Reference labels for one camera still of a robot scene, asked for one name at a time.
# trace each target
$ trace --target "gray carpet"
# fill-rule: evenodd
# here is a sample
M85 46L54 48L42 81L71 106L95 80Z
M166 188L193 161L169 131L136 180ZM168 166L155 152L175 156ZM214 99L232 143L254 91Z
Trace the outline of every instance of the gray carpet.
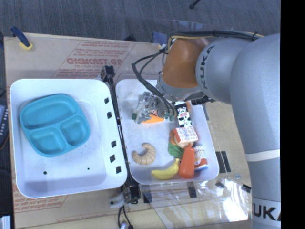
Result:
M154 31L238 30L280 33L281 0L0 0L0 31L150 42ZM0 50L0 87L5 87ZM0 150L0 169L10 173L9 143ZM11 214L10 178L0 173L0 217Z

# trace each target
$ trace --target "red and white box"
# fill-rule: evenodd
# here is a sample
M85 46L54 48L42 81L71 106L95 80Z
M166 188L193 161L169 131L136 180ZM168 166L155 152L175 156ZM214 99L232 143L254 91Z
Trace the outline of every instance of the red and white box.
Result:
M197 133L193 126L189 127L178 127L173 130L177 142L180 143L189 143L195 142L198 140Z

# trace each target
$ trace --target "croissant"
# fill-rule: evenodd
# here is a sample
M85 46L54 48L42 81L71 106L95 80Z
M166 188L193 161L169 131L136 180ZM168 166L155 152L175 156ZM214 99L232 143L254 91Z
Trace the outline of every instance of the croissant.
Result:
M156 149L149 143L142 144L142 147L147 149L145 154L141 156L137 151L133 151L132 158L140 165L150 165L156 158Z

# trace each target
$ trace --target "red bottle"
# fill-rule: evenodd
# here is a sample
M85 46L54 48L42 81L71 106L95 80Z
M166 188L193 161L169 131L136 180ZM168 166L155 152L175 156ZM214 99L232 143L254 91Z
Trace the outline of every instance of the red bottle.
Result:
M193 178L195 171L195 150L189 144L184 148L178 174L183 178Z

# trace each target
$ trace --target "blue tray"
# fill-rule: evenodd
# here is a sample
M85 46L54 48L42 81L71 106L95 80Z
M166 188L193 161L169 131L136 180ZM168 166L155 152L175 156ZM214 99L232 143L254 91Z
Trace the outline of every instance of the blue tray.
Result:
M40 98L23 107L22 129L34 150L45 157L67 153L90 136L90 127L80 106L66 94Z

